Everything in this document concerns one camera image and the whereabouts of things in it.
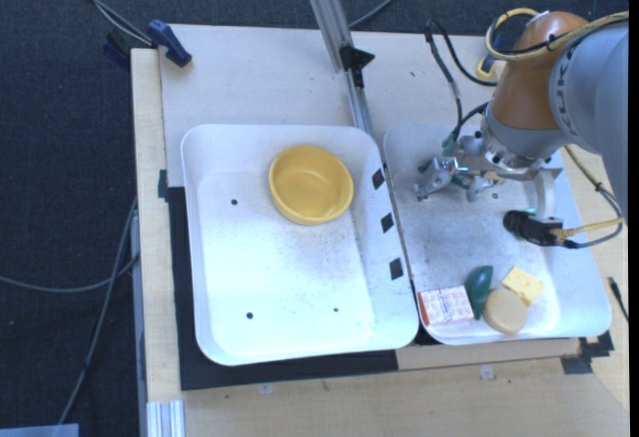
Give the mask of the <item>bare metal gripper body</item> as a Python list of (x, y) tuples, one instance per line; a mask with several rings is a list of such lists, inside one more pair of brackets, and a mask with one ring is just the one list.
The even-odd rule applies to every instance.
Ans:
[(514, 154), (491, 133), (474, 133), (455, 139), (449, 136), (438, 155), (431, 159), (431, 185), (444, 187), (454, 179), (469, 185), (475, 178), (532, 182), (548, 175), (554, 181), (562, 168), (551, 167), (549, 159)]

